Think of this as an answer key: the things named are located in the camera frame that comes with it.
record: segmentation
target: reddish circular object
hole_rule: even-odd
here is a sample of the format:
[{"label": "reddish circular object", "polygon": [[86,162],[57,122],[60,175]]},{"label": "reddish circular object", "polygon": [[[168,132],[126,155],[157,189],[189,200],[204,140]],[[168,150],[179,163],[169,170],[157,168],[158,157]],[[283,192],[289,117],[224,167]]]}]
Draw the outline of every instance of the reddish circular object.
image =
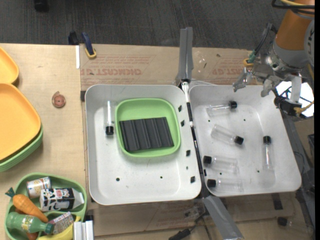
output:
[{"label": "reddish circular object", "polygon": [[62,108],[66,104],[66,98],[58,91],[52,96],[52,104],[56,108]]}]

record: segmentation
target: green plastic container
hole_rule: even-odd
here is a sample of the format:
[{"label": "green plastic container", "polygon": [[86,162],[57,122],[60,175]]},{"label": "green plastic container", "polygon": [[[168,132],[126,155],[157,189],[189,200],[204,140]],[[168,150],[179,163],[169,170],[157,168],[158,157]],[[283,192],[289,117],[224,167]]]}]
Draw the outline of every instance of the green plastic container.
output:
[{"label": "green plastic container", "polygon": [[[84,199],[84,204],[81,204],[80,206],[76,207],[75,209],[70,210],[70,212],[73,215],[73,219],[75,219],[77,216],[79,216],[79,217],[81,217],[81,221],[84,221],[84,218],[86,215],[86,210],[87,210],[87,201],[88,201],[87,192],[86,192],[85,188],[83,188],[78,182],[76,182],[74,180],[71,180],[71,179],[68,179],[65,177],[61,177],[61,176],[57,176],[57,175],[53,175],[53,174],[34,172],[34,173],[30,173],[30,174],[26,175],[25,177],[23,177],[15,186],[14,192],[16,194],[24,194],[25,196],[28,197],[27,182],[33,181],[36,179],[40,179],[40,178],[44,178],[44,177],[50,177],[51,187],[53,189],[74,188],[75,190],[82,193],[83,199]],[[39,198],[32,198],[31,200],[33,201],[33,203],[35,203],[36,206],[38,206],[40,208]],[[9,202],[6,214],[5,214],[4,221],[6,221],[7,215],[10,212],[14,212],[15,209],[16,208],[13,205],[12,199],[11,199]],[[66,211],[55,210],[55,211],[44,212],[44,214],[48,217],[49,221],[64,214],[64,213],[66,213]],[[6,224],[4,224],[4,229],[5,229],[5,232],[8,235],[8,237],[12,240],[28,240],[27,235],[23,231],[20,231],[17,229],[7,228]]]},{"label": "green plastic container", "polygon": [[16,154],[13,154],[8,159],[0,161],[0,172],[9,170],[11,167],[20,163],[23,159],[27,158],[41,145],[44,135],[44,129],[41,125],[40,131],[37,136],[24,148],[20,149]]},{"label": "green plastic container", "polygon": [[[120,121],[162,117],[167,119],[173,146],[131,152],[125,149]],[[120,102],[115,109],[115,128],[122,151],[132,157],[167,156],[177,151],[181,143],[179,122],[175,109],[168,101],[161,98],[133,98]]]}]

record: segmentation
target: green bottle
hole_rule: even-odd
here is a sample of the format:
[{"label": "green bottle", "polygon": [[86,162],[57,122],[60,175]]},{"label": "green bottle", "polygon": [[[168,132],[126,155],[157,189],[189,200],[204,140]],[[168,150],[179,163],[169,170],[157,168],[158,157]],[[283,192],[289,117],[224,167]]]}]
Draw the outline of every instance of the green bottle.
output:
[{"label": "green bottle", "polygon": [[36,233],[43,231],[51,234],[54,230],[54,225],[44,223],[35,216],[19,214],[15,211],[10,212],[5,220],[5,224],[9,229],[17,229],[26,233]]}]

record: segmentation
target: banana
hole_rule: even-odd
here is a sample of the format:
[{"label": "banana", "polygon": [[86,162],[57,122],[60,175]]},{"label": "banana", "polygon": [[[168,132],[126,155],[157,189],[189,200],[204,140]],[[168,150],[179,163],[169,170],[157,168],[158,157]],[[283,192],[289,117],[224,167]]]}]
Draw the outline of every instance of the banana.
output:
[{"label": "banana", "polygon": [[[76,216],[74,222],[80,221],[81,217]],[[67,227],[67,229],[59,234],[49,234],[49,235],[44,235],[40,236],[38,240],[73,240],[74,238],[74,225],[70,225]]]}]

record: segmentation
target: gray carpet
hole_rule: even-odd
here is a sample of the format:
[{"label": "gray carpet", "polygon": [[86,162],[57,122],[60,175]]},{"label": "gray carpet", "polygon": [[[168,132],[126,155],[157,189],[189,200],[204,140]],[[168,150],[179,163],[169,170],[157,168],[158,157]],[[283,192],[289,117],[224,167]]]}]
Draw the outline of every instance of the gray carpet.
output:
[{"label": "gray carpet", "polygon": [[47,1],[37,12],[33,0],[0,0],[0,43],[67,45],[74,30],[96,44],[178,47],[180,29],[193,27],[193,47],[252,50],[286,12],[272,0]]}]

